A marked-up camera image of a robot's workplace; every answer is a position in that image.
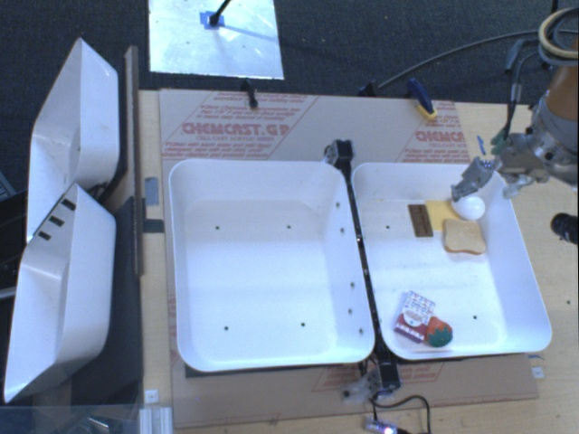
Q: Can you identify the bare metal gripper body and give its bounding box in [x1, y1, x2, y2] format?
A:
[493, 127, 579, 185]

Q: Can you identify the white egg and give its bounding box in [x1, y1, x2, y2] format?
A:
[452, 195, 487, 222]

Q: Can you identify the yellow cheese slice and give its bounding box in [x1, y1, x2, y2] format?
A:
[424, 199, 461, 232]

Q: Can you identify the tan bread slice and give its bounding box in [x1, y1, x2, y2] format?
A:
[441, 218, 488, 257]

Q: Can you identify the brown chocolate bar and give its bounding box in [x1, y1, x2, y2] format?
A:
[407, 203, 435, 240]

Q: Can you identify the white plastic tray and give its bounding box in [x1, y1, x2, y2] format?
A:
[351, 161, 555, 362]
[167, 157, 376, 373]

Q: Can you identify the thin black rod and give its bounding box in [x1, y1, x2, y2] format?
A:
[339, 160, 391, 365]

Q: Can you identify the small colourful printed carton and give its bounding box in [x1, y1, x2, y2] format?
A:
[393, 289, 437, 344]

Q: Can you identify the red strawberry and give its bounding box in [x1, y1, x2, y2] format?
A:
[425, 316, 454, 349]

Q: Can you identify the brown cardboard board red print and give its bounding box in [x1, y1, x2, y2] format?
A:
[157, 88, 542, 429]

